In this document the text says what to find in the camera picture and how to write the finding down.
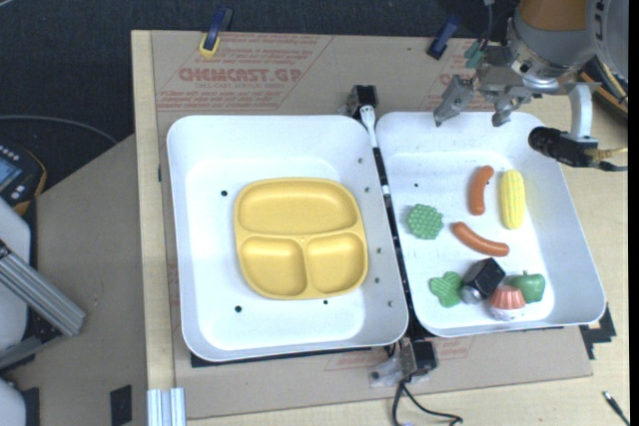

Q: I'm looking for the orange sausage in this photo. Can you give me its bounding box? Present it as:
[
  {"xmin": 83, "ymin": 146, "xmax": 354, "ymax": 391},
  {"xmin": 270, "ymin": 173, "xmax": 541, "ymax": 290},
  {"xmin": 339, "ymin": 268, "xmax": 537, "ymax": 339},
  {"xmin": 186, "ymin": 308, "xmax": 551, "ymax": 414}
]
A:
[
  {"xmin": 467, "ymin": 165, "xmax": 495, "ymax": 216},
  {"xmin": 450, "ymin": 220, "xmax": 511, "ymax": 257}
]

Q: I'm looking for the yellow divided plate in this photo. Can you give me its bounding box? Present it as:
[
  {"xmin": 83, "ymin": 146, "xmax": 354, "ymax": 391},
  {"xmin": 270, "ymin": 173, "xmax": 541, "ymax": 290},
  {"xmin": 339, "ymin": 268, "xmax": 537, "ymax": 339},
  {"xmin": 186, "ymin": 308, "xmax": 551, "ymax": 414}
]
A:
[{"xmin": 233, "ymin": 177, "xmax": 370, "ymax": 301}]

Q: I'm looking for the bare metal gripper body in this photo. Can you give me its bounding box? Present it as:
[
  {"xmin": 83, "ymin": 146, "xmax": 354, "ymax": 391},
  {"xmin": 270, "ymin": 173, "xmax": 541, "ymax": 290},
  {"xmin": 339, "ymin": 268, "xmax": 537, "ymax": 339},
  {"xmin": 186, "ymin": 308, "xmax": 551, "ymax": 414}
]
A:
[{"xmin": 474, "ymin": 44, "xmax": 561, "ymax": 104}]

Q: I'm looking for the black cube with silver cap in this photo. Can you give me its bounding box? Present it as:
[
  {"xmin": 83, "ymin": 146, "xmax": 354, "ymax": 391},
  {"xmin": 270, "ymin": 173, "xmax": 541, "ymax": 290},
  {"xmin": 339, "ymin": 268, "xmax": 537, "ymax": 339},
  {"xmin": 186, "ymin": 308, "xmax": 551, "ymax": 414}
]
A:
[{"xmin": 459, "ymin": 256, "xmax": 507, "ymax": 304}]

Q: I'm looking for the brown cardboard board red print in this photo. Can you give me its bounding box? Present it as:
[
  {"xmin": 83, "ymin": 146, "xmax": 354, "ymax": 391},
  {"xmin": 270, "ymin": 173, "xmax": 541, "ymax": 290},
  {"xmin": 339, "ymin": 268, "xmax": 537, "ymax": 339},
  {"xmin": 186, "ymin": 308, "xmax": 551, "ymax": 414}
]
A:
[{"xmin": 149, "ymin": 30, "xmax": 595, "ymax": 420}]

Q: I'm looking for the thin black and white rod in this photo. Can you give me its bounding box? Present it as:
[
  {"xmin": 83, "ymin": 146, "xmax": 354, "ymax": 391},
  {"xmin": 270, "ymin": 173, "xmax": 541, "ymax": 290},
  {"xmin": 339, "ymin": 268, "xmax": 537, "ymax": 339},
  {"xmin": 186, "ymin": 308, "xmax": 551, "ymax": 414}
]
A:
[{"xmin": 359, "ymin": 105, "xmax": 415, "ymax": 340}]

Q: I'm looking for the green bell pepper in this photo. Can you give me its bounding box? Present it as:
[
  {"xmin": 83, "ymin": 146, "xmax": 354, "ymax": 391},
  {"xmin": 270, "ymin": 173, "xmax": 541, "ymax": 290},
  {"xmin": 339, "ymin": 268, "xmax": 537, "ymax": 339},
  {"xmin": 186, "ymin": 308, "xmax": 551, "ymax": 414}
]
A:
[{"xmin": 509, "ymin": 269, "xmax": 547, "ymax": 304}]

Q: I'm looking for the black cylinder on white bracket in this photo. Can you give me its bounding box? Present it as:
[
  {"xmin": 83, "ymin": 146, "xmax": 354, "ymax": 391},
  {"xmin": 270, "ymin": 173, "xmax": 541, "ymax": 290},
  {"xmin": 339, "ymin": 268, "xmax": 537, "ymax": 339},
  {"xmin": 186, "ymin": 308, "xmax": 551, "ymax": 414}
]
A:
[{"xmin": 527, "ymin": 83, "xmax": 600, "ymax": 169}]

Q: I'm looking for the green broccoli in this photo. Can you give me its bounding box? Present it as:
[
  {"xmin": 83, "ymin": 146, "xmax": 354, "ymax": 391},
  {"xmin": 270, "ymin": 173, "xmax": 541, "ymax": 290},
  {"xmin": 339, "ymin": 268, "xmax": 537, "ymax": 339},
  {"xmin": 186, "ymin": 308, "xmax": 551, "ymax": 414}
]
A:
[{"xmin": 428, "ymin": 270, "xmax": 465, "ymax": 309}]

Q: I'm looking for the white plastic tray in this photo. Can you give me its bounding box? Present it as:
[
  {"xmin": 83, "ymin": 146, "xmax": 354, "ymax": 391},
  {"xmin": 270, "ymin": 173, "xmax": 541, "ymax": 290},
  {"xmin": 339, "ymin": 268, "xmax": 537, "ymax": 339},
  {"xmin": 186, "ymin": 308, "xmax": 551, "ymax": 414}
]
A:
[
  {"xmin": 373, "ymin": 110, "xmax": 607, "ymax": 339},
  {"xmin": 165, "ymin": 114, "xmax": 410, "ymax": 362}
]

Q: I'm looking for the green dotted round toy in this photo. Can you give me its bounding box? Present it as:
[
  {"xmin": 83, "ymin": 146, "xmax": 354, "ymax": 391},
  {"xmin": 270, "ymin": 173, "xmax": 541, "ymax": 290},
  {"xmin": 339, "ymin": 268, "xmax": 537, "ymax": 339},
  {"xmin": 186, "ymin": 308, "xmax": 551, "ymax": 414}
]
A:
[{"xmin": 405, "ymin": 203, "xmax": 445, "ymax": 241}]

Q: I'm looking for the yellow corn cob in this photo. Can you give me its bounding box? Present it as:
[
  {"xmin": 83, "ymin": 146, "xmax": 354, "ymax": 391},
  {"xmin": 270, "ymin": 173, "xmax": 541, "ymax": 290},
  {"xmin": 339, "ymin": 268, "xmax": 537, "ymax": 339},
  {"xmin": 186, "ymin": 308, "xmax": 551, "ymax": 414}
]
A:
[{"xmin": 499, "ymin": 169, "xmax": 526, "ymax": 230}]

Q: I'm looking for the orange and white cupcake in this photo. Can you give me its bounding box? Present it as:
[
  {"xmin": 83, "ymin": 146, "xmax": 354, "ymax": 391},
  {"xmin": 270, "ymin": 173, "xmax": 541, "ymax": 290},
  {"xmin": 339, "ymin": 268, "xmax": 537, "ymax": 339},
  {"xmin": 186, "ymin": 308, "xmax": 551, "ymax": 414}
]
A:
[{"xmin": 488, "ymin": 285, "xmax": 527, "ymax": 321}]

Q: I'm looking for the black block with thin wires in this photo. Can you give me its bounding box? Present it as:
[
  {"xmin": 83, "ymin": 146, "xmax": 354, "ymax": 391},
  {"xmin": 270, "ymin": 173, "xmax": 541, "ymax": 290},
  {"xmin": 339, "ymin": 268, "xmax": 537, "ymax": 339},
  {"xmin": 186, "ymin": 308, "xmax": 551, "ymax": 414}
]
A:
[
  {"xmin": 340, "ymin": 84, "xmax": 378, "ymax": 118},
  {"xmin": 368, "ymin": 338, "xmax": 440, "ymax": 388}
]

